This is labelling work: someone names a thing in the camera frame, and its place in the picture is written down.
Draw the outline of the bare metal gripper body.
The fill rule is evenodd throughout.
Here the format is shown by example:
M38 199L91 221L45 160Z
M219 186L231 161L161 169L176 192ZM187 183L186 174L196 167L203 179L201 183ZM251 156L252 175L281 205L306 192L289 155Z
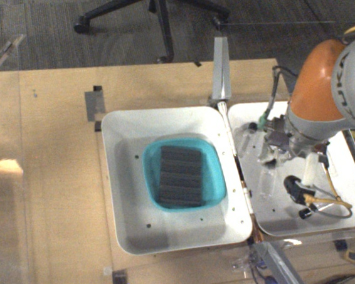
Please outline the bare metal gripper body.
M277 149L285 159L304 158L312 152L310 140L292 125L288 116L268 120L265 128L266 143Z

